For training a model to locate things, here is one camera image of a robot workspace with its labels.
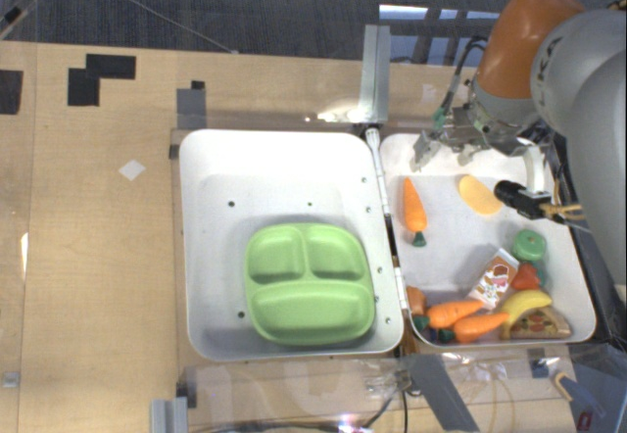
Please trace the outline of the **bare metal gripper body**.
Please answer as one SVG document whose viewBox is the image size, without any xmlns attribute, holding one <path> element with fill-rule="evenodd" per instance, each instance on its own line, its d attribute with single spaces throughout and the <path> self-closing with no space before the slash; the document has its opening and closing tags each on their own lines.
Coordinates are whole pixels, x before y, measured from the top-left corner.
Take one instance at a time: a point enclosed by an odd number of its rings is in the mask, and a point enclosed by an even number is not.
<svg viewBox="0 0 627 433">
<path fill-rule="evenodd" d="M 519 127 L 491 117 L 478 104 L 453 107 L 441 117 L 441 142 L 461 152 L 466 145 L 494 149 L 507 157 L 522 156 L 528 145 Z"/>
</svg>

